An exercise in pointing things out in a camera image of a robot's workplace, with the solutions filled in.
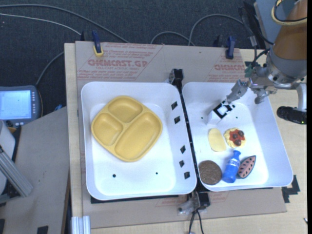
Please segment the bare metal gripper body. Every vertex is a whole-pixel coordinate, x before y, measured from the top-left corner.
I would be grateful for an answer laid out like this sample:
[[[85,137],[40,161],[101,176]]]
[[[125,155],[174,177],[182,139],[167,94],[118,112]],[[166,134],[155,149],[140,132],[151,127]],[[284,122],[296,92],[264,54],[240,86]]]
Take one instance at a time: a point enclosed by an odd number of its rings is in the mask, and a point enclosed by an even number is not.
[[[251,89],[295,89],[300,77],[290,76],[277,69],[275,66],[256,66],[247,71],[249,87]]]

